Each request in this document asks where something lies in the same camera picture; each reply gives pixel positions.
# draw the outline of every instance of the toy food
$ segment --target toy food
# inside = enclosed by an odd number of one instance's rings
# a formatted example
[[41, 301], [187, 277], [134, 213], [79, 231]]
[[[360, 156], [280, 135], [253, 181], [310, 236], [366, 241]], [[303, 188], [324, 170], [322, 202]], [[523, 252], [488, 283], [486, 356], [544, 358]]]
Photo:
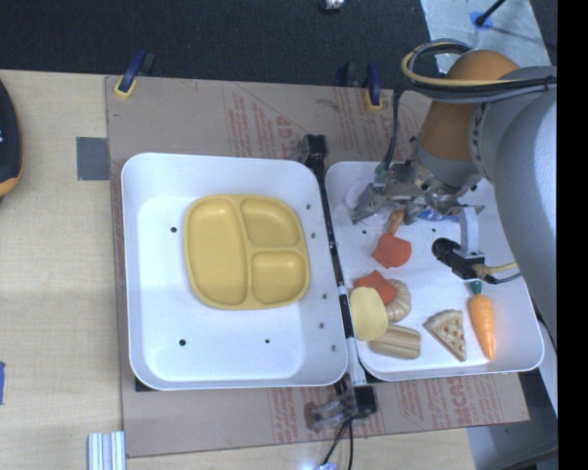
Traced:
[[371, 287], [376, 289], [384, 305], [389, 304], [396, 297], [395, 287], [387, 281], [377, 270], [353, 282], [353, 287]]
[[388, 315], [376, 289], [371, 287], [353, 289], [349, 303], [353, 330], [358, 340], [371, 341], [383, 336], [388, 328]]
[[381, 234], [372, 257], [384, 268], [405, 264], [412, 255], [412, 244], [394, 234], [405, 216], [405, 211], [396, 209], [390, 214], [387, 231]]
[[412, 294], [400, 280], [388, 279], [388, 283], [395, 289], [396, 296], [385, 306], [385, 311], [390, 322], [398, 322], [412, 310]]
[[487, 358], [494, 358], [494, 306], [492, 300], [481, 294], [481, 282], [470, 283], [474, 296], [468, 302], [470, 321], [479, 345]]
[[388, 325], [387, 331], [376, 340], [369, 342], [370, 349], [377, 353], [417, 358], [420, 356], [420, 333], [401, 325]]
[[461, 310], [446, 309], [431, 315], [424, 327], [461, 362], [466, 360], [464, 313]]

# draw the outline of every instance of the pizza slice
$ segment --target pizza slice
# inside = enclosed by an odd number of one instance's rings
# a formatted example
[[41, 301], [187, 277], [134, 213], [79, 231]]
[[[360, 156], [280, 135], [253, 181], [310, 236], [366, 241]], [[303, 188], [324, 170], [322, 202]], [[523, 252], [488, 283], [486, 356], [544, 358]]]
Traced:
[[424, 328], [460, 361], [466, 360], [464, 313], [462, 311], [446, 309], [431, 315], [424, 323]]

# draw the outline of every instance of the yellow plate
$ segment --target yellow plate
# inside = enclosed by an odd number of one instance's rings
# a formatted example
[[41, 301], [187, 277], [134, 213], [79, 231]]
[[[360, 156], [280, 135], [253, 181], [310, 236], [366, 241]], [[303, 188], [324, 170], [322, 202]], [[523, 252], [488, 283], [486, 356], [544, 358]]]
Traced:
[[198, 199], [185, 214], [183, 243], [191, 286], [209, 306], [284, 306], [309, 287], [303, 228], [278, 199], [244, 194]]

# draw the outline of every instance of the light wood surface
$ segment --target light wood surface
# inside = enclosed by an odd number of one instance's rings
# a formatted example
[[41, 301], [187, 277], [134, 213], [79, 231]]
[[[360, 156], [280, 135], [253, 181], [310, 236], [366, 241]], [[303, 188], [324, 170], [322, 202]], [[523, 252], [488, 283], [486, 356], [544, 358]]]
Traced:
[[[86, 469], [87, 435], [123, 429], [108, 181], [76, 174], [107, 135], [104, 76], [0, 70], [25, 141], [0, 205], [0, 469]], [[314, 469], [330, 442], [131, 458], [129, 470]], [[348, 439], [336, 448], [348, 464]], [[466, 430], [355, 439], [354, 469], [474, 468]]]

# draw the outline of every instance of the cardboard sheet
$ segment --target cardboard sheet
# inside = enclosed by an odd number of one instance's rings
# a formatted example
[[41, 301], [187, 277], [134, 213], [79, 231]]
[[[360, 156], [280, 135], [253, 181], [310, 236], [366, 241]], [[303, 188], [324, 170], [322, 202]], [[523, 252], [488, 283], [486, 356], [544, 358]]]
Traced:
[[[304, 411], [335, 397], [333, 387], [156, 392], [136, 382], [128, 360], [120, 173], [142, 152], [289, 159], [306, 134], [324, 134], [326, 165], [380, 161], [392, 130], [391, 91], [369, 111], [364, 90], [348, 87], [239, 83], [138, 77], [132, 95], [106, 79], [110, 180], [114, 218], [122, 411], [129, 457], [330, 440], [314, 432]], [[395, 159], [409, 156], [428, 100], [407, 93], [401, 103]], [[355, 437], [526, 421], [516, 374], [375, 383], [379, 410]]]

